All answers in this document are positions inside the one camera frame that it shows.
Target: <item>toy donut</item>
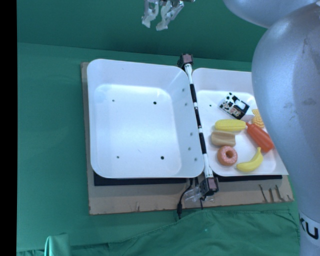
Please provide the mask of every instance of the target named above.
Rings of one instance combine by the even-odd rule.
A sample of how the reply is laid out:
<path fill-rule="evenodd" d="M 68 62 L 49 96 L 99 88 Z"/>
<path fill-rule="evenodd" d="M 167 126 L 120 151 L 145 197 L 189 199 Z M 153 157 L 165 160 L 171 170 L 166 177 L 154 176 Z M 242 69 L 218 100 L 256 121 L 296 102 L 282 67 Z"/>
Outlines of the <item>toy donut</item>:
<path fill-rule="evenodd" d="M 218 150 L 217 158 L 223 166 L 232 166 L 238 160 L 238 153 L 232 146 L 222 146 Z"/>

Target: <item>yellow banana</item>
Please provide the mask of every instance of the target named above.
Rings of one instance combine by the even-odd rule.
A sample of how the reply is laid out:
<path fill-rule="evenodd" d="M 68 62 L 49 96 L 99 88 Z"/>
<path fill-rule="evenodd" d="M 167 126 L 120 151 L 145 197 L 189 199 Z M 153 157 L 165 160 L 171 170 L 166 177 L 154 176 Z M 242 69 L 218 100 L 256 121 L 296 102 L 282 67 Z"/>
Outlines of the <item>yellow banana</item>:
<path fill-rule="evenodd" d="M 258 147 L 250 161 L 238 163 L 236 167 L 242 172 L 252 172 L 261 165 L 263 160 L 264 156 L 261 154 L 261 147 Z"/>

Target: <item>toy ketchup bottle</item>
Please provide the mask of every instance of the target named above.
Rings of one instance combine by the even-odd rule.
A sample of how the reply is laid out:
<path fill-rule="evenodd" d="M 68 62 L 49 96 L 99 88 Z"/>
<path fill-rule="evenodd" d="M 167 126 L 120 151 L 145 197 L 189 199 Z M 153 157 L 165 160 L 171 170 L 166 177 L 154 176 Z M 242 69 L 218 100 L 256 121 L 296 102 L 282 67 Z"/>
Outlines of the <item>toy ketchup bottle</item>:
<path fill-rule="evenodd" d="M 246 129 L 247 133 L 255 141 L 255 143 L 257 143 L 258 146 L 261 147 L 261 150 L 263 152 L 267 153 L 275 147 L 269 134 L 266 133 L 259 126 L 257 126 L 254 123 L 250 124 L 248 122 L 246 122 L 246 126 L 247 126 L 247 129 Z"/>

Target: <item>cow print carton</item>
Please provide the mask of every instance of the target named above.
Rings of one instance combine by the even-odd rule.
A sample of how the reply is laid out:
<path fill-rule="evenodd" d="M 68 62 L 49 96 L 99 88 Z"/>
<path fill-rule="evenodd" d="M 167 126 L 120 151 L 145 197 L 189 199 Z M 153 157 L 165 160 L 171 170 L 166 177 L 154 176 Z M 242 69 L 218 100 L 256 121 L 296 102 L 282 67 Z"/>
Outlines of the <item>cow print carton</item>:
<path fill-rule="evenodd" d="M 252 113 L 250 106 L 239 99 L 232 92 L 229 92 L 225 98 L 221 101 L 219 107 L 226 111 L 228 114 L 233 116 L 236 119 L 243 121 L 250 121 L 254 114 Z"/>

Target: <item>white label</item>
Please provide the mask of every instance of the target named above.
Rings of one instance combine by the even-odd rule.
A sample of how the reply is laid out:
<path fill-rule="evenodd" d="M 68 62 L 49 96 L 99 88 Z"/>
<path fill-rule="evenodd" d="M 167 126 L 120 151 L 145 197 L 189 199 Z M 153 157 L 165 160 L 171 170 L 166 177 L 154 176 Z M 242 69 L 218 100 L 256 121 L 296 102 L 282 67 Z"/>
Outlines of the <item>white label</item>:
<path fill-rule="evenodd" d="M 307 239 L 314 245 L 320 247 L 320 223 L 310 219 L 304 215 L 301 211 L 299 212 L 300 222 L 300 233 L 303 236 L 306 235 Z"/>

